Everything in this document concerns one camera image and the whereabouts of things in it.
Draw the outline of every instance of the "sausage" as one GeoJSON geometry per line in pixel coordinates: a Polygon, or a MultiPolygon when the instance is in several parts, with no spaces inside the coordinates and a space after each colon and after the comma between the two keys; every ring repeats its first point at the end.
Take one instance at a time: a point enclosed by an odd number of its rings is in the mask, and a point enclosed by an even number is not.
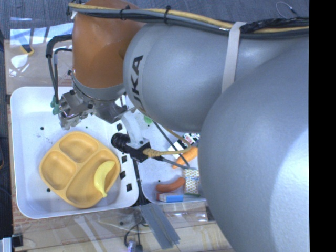
{"type": "MultiPolygon", "coordinates": [[[[182,154],[184,156],[184,158],[186,159],[186,161],[191,161],[192,159],[196,158],[198,155],[198,147],[196,146],[192,146],[190,148],[189,151],[185,152],[184,154],[182,154]]],[[[176,161],[177,164],[183,165],[184,161],[181,157],[179,157],[176,161]]]]}
{"type": "Polygon", "coordinates": [[[179,177],[173,183],[170,184],[158,184],[155,189],[158,192],[170,192],[182,187],[185,184],[185,179],[183,177],[179,177]]]}

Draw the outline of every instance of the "gray carpet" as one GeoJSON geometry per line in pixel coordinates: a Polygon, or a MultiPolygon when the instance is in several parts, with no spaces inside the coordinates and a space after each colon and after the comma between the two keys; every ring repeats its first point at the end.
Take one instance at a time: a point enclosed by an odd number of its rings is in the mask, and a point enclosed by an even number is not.
{"type": "MultiPolygon", "coordinates": [[[[10,29],[38,28],[71,22],[66,15],[67,4],[72,0],[0,0],[0,29],[9,38],[10,29]],[[33,21],[14,22],[11,17],[31,18],[33,21]]],[[[280,14],[291,18],[296,15],[284,3],[288,3],[298,16],[309,16],[309,0],[126,0],[139,8],[166,8],[187,11],[228,21],[253,22],[278,18],[280,14]]],[[[0,239],[12,234],[10,169],[8,155],[8,129],[6,112],[6,85],[4,55],[0,52],[0,147],[5,165],[0,170],[0,239]]]]}

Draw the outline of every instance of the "yellow plate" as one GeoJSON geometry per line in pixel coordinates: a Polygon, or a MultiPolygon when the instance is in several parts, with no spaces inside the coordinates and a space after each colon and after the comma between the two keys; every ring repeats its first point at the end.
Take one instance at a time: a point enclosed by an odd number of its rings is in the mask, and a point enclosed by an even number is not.
{"type": "Polygon", "coordinates": [[[94,185],[94,176],[106,161],[115,162],[105,177],[104,189],[108,192],[120,173],[118,157],[87,133],[70,132],[44,155],[39,173],[47,186],[64,201],[77,208],[89,208],[103,198],[94,185]]]}

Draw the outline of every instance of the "yellow banana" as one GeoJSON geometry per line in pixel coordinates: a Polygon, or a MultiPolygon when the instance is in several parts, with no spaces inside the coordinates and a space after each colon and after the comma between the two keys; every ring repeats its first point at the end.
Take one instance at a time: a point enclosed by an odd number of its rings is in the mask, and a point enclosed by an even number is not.
{"type": "Polygon", "coordinates": [[[102,163],[96,170],[94,176],[94,186],[97,190],[99,190],[103,194],[103,198],[107,196],[105,192],[105,179],[107,174],[113,169],[115,166],[114,161],[105,161],[102,163]]]}

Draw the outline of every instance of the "white strap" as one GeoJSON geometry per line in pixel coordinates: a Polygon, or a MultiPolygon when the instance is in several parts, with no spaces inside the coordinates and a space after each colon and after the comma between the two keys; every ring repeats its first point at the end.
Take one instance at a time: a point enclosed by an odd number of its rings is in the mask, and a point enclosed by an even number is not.
{"type": "Polygon", "coordinates": [[[223,72],[222,93],[235,81],[240,38],[239,28],[244,24],[246,23],[236,22],[229,32],[225,66],[223,72]]]}

